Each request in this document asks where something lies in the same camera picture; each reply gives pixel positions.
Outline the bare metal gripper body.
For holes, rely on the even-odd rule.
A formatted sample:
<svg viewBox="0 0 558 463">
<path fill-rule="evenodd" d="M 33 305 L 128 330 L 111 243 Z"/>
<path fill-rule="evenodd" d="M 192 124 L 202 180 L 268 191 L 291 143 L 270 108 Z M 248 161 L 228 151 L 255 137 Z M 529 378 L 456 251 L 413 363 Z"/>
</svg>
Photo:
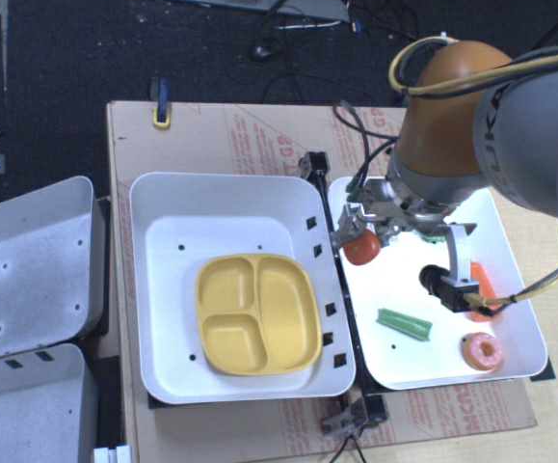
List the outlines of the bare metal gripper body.
<svg viewBox="0 0 558 463">
<path fill-rule="evenodd" d="M 439 233 L 438 226 L 455 209 L 455 204 L 430 202 L 415 195 L 401 180 L 370 177 L 359 193 L 369 224 L 394 219 L 402 232 L 416 231 L 425 236 Z"/>
</svg>

